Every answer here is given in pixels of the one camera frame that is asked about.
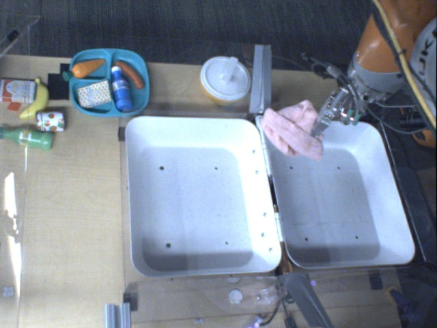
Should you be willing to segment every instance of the toy banana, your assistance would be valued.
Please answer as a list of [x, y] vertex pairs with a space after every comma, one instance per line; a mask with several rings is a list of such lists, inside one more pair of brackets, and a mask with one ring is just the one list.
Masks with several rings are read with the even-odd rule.
[[36, 96], [35, 100], [32, 102], [30, 106], [28, 106], [23, 112], [20, 114], [21, 119], [34, 119], [36, 112], [42, 111], [46, 108], [48, 104], [48, 89], [43, 83], [41, 83], [40, 78], [35, 79], [36, 83]]

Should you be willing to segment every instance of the brown hot dog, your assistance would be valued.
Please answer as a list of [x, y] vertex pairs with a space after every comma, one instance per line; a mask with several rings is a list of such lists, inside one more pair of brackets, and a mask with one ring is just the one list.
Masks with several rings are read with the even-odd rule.
[[134, 68], [123, 61], [116, 61], [114, 64], [122, 69], [123, 74], [129, 77], [138, 90], [141, 90], [144, 87], [143, 79]]

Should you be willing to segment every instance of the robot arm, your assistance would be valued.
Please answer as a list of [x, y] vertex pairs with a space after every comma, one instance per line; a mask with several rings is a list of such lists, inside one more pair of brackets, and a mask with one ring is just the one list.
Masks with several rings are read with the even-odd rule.
[[339, 82], [339, 89], [320, 109], [311, 131], [313, 137], [318, 137], [333, 120], [356, 124], [369, 111], [369, 104], [387, 100], [405, 86], [408, 79], [402, 57], [406, 59], [407, 71], [414, 75], [415, 84], [408, 82], [410, 87], [416, 87], [416, 92], [412, 90], [414, 103], [435, 136], [436, 1], [379, 0], [376, 3], [386, 12], [403, 55], [393, 54], [390, 36], [384, 35], [386, 31], [380, 31], [378, 26], [381, 16], [376, 10], [367, 23], [347, 74], [330, 64], [303, 56], [313, 69], [319, 67]]

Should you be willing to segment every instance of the green bottle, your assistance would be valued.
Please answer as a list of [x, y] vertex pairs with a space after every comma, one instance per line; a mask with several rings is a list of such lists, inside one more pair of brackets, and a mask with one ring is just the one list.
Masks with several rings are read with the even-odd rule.
[[12, 140], [18, 145], [29, 148], [41, 148], [42, 150], [50, 150], [53, 142], [52, 133], [42, 133], [38, 130], [30, 131], [25, 128], [16, 128], [14, 130], [0, 128], [0, 139], [5, 138]]

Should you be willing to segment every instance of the blue bottle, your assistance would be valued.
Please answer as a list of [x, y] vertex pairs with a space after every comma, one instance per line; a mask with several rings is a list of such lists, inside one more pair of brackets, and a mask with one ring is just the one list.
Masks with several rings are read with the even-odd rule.
[[133, 104], [130, 97], [129, 83], [124, 79], [122, 69], [119, 66], [114, 66], [111, 68], [111, 73], [113, 76], [112, 93], [115, 106], [122, 112], [132, 111]]

